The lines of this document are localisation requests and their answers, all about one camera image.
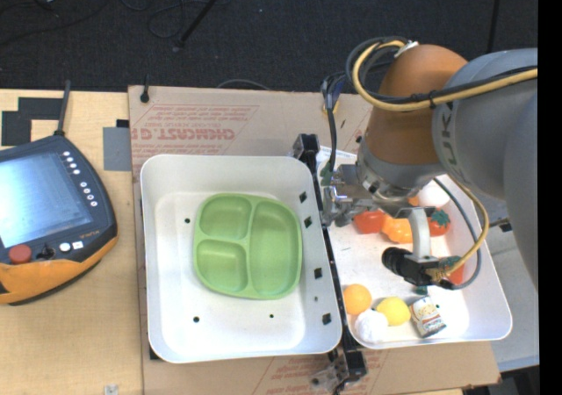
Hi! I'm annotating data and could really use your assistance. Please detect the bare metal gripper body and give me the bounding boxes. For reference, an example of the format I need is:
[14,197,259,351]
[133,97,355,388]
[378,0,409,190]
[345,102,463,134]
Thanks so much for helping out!
[329,162,418,216]

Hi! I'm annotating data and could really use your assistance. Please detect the orange-red toy pepper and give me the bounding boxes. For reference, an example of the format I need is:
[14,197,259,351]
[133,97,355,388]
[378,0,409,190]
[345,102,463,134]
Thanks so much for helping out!
[353,209,388,235]

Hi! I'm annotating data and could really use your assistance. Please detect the thin black rod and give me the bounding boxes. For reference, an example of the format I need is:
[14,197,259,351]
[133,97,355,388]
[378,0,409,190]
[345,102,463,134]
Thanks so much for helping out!
[306,151,357,369]

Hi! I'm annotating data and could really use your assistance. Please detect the white plastic tray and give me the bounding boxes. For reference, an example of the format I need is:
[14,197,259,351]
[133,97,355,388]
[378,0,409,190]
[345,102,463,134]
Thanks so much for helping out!
[314,145,514,350]
[139,154,344,364]

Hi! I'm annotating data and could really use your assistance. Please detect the orange-yellow toy pepper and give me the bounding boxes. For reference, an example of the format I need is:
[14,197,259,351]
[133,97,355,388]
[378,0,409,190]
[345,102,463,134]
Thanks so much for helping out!
[380,215,414,245]

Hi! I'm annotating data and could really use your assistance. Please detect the green divided plate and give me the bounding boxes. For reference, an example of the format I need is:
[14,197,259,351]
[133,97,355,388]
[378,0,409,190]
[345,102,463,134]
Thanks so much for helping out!
[191,192,305,301]

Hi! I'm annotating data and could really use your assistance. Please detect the white toy egg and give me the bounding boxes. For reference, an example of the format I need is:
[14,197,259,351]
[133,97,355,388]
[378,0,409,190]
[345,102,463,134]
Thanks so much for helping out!
[416,184,451,210]

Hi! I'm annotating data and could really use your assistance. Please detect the orange toy fruit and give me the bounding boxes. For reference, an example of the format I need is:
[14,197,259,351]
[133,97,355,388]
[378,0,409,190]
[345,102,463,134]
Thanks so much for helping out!
[342,283,373,316]

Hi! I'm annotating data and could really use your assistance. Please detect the red toy tomato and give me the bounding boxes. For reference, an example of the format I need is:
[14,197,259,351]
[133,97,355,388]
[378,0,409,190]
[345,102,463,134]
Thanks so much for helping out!
[427,207,452,238]

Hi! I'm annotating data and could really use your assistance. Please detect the yellow toy lemon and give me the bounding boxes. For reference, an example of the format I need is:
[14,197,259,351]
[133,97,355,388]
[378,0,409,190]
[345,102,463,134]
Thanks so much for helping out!
[375,296,413,327]

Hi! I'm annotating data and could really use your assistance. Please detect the white toy garlic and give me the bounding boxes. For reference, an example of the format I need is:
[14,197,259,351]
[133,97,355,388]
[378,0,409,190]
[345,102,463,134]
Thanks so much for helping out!
[354,309,390,344]

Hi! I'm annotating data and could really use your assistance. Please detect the red toy piece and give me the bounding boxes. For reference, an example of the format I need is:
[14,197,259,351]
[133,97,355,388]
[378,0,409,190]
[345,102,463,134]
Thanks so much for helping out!
[447,261,466,286]

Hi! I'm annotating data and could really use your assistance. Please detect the small white printed can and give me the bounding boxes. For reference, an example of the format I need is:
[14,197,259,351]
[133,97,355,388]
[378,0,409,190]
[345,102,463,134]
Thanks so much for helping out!
[409,295,448,339]

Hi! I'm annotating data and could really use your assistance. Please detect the brown cardboard board red print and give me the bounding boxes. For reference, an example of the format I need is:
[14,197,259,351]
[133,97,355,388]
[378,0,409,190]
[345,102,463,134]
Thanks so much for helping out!
[126,84,502,395]

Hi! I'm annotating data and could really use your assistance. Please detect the black block with thin wires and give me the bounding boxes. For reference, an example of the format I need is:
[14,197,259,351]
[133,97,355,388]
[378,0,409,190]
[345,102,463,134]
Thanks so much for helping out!
[324,348,368,391]
[291,133,320,162]

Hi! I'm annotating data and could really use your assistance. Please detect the black cylinder on white bracket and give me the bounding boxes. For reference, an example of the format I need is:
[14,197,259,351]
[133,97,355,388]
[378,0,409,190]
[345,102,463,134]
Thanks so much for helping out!
[380,205,443,287]

